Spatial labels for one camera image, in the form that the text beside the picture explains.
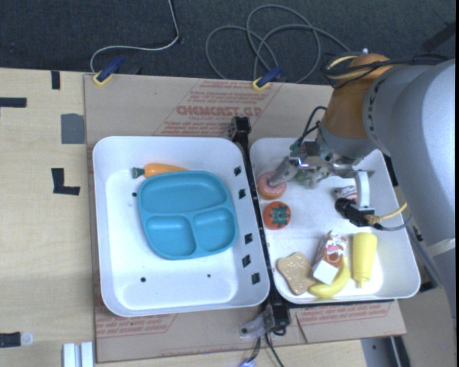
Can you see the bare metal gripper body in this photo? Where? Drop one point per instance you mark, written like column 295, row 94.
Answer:
column 313, row 159

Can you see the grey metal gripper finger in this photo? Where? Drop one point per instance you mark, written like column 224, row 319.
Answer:
column 315, row 179
column 282, row 174

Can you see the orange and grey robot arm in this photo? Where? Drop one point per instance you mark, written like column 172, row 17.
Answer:
column 413, row 128

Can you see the pink doughnut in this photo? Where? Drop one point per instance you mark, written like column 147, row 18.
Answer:
column 269, row 192

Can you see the white plastic tray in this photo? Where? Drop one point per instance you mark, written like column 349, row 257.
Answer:
column 176, row 285
column 313, row 212

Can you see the small red and white can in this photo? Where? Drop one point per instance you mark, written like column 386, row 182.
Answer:
column 347, row 193

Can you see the orange tomato with green top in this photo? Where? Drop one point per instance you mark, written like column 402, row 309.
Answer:
column 277, row 215

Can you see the white and red carton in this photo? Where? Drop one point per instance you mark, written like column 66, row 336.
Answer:
column 331, row 256

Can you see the yellow squeeze bottle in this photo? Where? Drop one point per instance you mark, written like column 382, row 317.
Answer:
column 364, row 252

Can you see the brown toast slice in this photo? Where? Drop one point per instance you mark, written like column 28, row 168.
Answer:
column 293, row 271

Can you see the blue divided plate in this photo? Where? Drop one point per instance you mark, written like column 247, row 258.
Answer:
column 183, row 212

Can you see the yellow banana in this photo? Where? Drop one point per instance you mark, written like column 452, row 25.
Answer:
column 334, row 286

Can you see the orange carrot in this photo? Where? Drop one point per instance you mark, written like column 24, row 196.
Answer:
column 161, row 169

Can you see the brown cardboard board red print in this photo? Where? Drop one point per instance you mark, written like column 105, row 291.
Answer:
column 137, row 105

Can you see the black cylinder on white bracket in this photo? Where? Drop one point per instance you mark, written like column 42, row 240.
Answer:
column 352, row 209

